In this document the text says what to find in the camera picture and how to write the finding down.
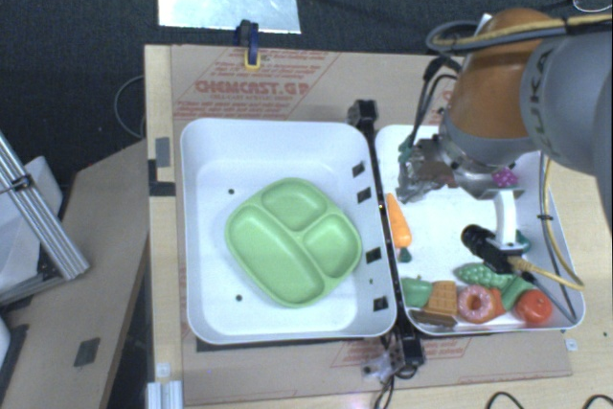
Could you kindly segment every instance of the pink donut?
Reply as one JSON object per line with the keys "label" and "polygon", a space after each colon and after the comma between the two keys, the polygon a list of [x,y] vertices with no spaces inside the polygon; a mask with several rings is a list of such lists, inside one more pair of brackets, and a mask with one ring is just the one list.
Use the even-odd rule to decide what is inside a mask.
{"label": "pink donut", "polygon": [[484,286],[472,284],[458,295],[458,311],[472,324],[483,324],[495,317],[496,304]]}

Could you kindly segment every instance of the green tray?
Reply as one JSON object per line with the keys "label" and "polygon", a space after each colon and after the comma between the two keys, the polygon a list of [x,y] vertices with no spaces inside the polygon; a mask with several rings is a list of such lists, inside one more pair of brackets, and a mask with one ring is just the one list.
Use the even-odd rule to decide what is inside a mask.
{"label": "green tray", "polygon": [[357,266],[359,234],[345,214],[304,179],[277,181],[244,201],[225,228],[234,258],[273,300],[305,307]]}

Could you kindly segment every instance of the yellow cable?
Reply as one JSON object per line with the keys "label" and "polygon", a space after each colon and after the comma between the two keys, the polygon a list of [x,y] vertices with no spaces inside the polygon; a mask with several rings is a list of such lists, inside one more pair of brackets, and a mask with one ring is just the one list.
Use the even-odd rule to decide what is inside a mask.
{"label": "yellow cable", "polygon": [[547,19],[545,21],[534,21],[526,24],[510,26],[501,30],[490,31],[488,33],[476,34],[475,36],[463,37],[459,39],[440,39],[436,36],[432,41],[439,46],[457,46],[462,47],[476,41],[486,41],[496,39],[498,37],[509,34],[529,33],[530,31],[538,31],[543,29],[564,28],[565,26],[581,26],[584,24],[599,24],[604,21],[610,21],[613,17],[611,14],[593,14],[593,15],[576,15],[564,19]]}
{"label": "yellow cable", "polygon": [[[551,180],[551,173],[550,173],[551,164],[552,164],[552,161],[551,159],[548,158],[547,164],[545,165],[545,180],[543,183],[543,212],[545,216],[549,216],[549,207],[550,207],[549,185],[550,185],[550,180]],[[555,282],[558,282],[559,284],[563,284],[564,286],[568,286],[569,288],[573,288],[575,290],[582,291],[585,288],[585,284],[583,283],[581,278],[575,274],[575,271],[573,271],[573,268],[571,268],[566,262],[566,260],[562,257],[562,252],[559,248],[559,244],[557,243],[556,237],[554,236],[554,229],[552,227],[551,220],[548,220],[546,218],[544,219],[545,219],[545,227],[547,229],[547,235],[549,236],[549,240],[552,244],[552,247],[554,248],[554,252],[556,253],[557,259],[560,261],[560,263],[562,264],[562,267],[566,270],[568,275],[573,279],[574,283],[571,283],[568,280],[565,280],[564,278],[558,276],[557,274],[554,274],[550,271],[542,269],[538,267],[537,265],[532,264],[531,262],[526,261],[519,257],[510,257],[509,263],[515,269],[518,269],[519,271],[529,271],[532,273],[538,273],[539,275],[542,275],[546,278],[554,280]]]}

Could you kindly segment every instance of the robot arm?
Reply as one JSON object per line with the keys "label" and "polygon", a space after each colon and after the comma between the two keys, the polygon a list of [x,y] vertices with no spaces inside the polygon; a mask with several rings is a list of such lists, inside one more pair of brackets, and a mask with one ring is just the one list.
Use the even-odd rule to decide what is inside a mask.
{"label": "robot arm", "polygon": [[[513,9],[479,34],[548,20]],[[403,202],[444,184],[478,199],[491,197],[492,175],[521,154],[541,149],[574,170],[597,177],[611,225],[611,28],[496,44],[467,56],[439,134],[421,140],[400,164]]]}

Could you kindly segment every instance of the toy tomato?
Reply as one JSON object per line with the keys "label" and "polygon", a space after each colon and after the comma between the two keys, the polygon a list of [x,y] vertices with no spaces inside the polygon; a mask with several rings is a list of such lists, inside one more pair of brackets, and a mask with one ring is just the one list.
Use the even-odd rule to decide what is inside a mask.
{"label": "toy tomato", "polygon": [[551,300],[537,289],[523,293],[515,304],[515,313],[529,324],[544,324],[553,311]]}

